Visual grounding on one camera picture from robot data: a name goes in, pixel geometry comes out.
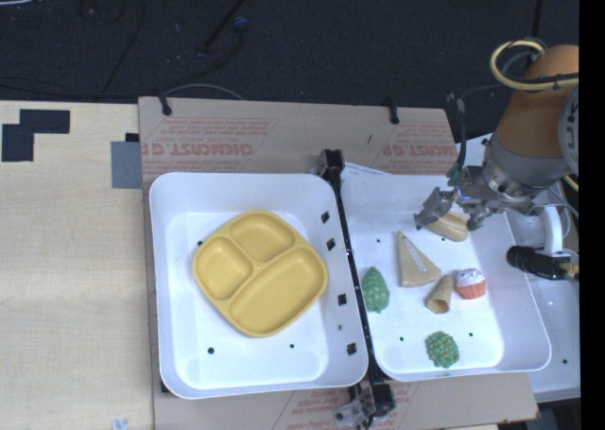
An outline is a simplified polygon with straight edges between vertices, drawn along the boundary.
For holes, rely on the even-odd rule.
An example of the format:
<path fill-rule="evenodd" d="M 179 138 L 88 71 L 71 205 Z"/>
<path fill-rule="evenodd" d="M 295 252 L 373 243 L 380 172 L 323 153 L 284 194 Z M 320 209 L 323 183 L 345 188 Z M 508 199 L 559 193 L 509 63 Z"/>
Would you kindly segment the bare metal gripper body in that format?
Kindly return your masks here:
<path fill-rule="evenodd" d="M 467 214 L 500 213 L 505 208 L 528 210 L 535 189 L 516 180 L 496 165 L 467 165 L 454 188 L 455 202 Z"/>

